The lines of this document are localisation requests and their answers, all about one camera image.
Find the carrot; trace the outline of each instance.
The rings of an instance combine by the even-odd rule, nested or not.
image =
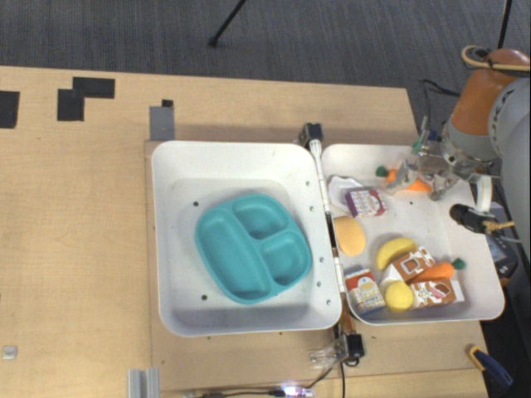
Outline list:
[[[397,178],[397,170],[390,169],[389,174],[386,177],[386,182],[392,182]],[[431,187],[429,184],[425,184],[422,180],[415,180],[412,184],[406,187],[406,190],[413,190],[415,192],[431,192]]]
[[[422,271],[417,277],[413,278],[408,283],[451,279],[452,275],[454,275],[454,266],[449,262],[439,262],[432,265],[429,269]]]

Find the wooden surface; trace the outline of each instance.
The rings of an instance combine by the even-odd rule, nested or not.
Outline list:
[[[57,122],[57,89],[75,75],[115,78],[115,99],[86,99],[85,122]],[[0,360],[0,396],[123,397],[127,370],[152,365],[149,106],[174,100],[182,139],[290,142],[304,122],[324,125],[325,144],[415,136],[397,89],[3,67],[0,90],[21,92],[17,127],[0,129],[0,345],[19,348]],[[408,396],[485,396],[464,353],[485,347],[478,323],[358,327],[368,354],[347,371],[348,396],[406,396],[414,379]],[[161,380],[183,367],[207,380],[196,387],[311,379],[307,350],[328,335],[177,338],[182,359],[161,362]],[[205,370],[207,350],[221,363]],[[340,381],[317,391],[336,396]]]

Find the teal plate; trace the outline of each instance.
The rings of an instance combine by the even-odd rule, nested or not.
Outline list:
[[[238,303],[258,303],[303,279],[308,242],[275,199],[250,194],[215,206],[196,224],[195,241],[219,288]]]

